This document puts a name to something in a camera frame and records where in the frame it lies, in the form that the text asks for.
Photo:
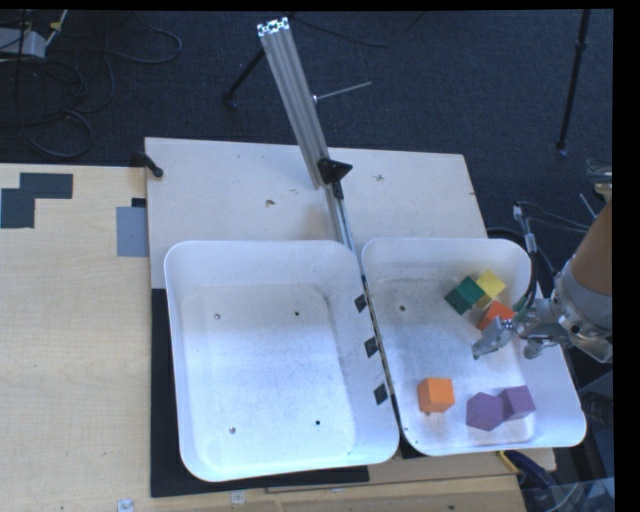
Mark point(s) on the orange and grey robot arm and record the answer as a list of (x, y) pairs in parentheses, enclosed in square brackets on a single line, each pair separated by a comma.
[(592, 270)]

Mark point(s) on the yellow cube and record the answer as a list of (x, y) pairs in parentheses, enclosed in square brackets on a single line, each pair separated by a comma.
[(491, 285)]

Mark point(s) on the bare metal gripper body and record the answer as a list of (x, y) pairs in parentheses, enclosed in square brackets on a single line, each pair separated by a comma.
[(550, 325)]

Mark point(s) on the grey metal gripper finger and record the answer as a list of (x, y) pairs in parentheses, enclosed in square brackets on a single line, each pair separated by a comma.
[(492, 340), (534, 349)]

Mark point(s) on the red-orange cube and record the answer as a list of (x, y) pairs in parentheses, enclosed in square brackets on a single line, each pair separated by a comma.
[(492, 314)]

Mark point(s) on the white plastic tray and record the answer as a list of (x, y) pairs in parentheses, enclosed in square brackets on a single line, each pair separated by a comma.
[(270, 370), (435, 345)]

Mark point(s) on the green cube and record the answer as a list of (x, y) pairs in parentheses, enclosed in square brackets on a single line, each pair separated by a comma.
[(462, 295)]

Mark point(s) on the pale wooden board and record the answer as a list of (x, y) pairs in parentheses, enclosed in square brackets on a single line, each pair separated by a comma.
[(240, 195)]

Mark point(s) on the orange cube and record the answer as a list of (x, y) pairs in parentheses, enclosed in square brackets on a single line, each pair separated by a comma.
[(436, 394)]

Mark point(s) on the purple cube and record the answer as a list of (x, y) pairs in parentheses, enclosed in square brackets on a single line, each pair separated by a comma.
[(484, 412), (519, 402)]

